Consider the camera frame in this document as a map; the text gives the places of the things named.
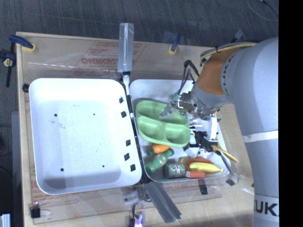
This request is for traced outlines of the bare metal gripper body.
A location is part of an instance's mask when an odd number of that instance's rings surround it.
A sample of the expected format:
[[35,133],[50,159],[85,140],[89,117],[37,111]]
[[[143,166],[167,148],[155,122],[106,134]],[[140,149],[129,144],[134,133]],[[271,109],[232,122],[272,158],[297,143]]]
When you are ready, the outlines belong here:
[[194,114],[201,119],[213,115],[217,110],[202,103],[193,92],[182,93],[177,100],[177,108],[181,112]]

